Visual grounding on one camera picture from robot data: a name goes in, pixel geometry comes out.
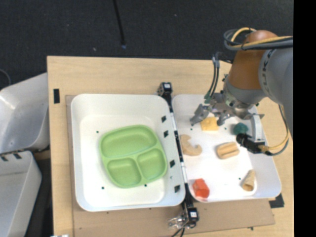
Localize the white plastic tray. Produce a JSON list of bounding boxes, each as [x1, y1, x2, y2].
[[71, 93, 186, 212], [172, 94, 282, 203]]

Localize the yellow cheese slice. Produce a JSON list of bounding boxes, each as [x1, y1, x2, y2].
[[200, 117, 220, 132]]

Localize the red carton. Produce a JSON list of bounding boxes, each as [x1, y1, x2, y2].
[[192, 178, 210, 198]]

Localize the thin black and white rod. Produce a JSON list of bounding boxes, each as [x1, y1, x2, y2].
[[164, 92, 196, 210]]

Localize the green broccoli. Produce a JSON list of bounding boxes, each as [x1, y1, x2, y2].
[[232, 122, 249, 135]]

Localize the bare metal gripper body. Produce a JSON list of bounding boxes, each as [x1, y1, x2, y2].
[[208, 92, 265, 120]]

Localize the black block with thin wires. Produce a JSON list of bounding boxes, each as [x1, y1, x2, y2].
[[158, 82, 173, 96], [184, 206, 199, 226]]

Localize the black cylinder on white bracket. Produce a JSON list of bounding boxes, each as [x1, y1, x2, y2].
[[236, 114, 268, 154]]

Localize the beige cone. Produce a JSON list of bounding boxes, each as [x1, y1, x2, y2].
[[241, 169, 256, 192]]

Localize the beige croissant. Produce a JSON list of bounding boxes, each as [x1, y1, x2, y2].
[[179, 134, 203, 156]]

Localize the green divided plate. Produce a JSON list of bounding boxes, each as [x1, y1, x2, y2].
[[99, 124, 168, 189]]

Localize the beige ridged bread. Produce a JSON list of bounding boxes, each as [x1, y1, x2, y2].
[[216, 142, 240, 160]]

